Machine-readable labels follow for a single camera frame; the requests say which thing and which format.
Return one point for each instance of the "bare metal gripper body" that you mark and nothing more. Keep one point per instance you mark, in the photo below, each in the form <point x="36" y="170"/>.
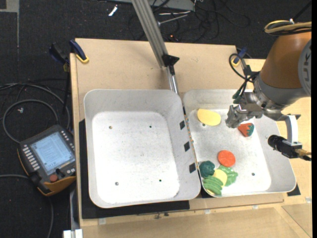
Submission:
<point x="255" y="106"/>

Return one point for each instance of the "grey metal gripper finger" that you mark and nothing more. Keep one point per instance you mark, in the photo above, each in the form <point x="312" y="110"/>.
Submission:
<point x="241" y="118"/>
<point x="232" y="116"/>

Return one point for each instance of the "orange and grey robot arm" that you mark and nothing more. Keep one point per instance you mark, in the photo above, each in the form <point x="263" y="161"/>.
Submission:
<point x="282" y="63"/>

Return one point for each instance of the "red strawberry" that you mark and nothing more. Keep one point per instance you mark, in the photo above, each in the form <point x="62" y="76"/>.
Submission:
<point x="245" y="130"/>

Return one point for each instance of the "yellow oval slice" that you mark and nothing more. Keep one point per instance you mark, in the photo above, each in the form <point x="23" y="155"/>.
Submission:
<point x="209" y="117"/>

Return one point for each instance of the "white plastic tray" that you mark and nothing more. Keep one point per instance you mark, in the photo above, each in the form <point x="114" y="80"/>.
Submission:
<point x="247" y="157"/>
<point x="138" y="147"/>

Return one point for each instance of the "orange round slice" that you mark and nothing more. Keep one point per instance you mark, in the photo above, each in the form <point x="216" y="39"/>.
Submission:
<point x="226" y="158"/>

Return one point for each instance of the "green broccoli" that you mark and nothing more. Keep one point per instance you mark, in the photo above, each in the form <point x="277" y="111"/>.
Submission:
<point x="206" y="168"/>

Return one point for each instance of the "green lettuce leaf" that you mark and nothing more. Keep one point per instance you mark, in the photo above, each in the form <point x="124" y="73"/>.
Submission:
<point x="231" y="176"/>

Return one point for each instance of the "yellow round slice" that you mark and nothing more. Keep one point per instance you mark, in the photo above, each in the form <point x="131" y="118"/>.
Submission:
<point x="221" y="177"/>

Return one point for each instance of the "green pea pods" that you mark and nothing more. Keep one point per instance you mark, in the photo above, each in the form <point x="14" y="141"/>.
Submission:
<point x="213" y="185"/>

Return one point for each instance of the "pale wood board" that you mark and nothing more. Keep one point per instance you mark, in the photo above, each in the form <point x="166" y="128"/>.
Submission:
<point x="128" y="66"/>

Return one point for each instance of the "black cylinder on white bracket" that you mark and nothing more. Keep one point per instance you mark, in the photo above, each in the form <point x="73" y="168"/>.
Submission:
<point x="282" y="144"/>

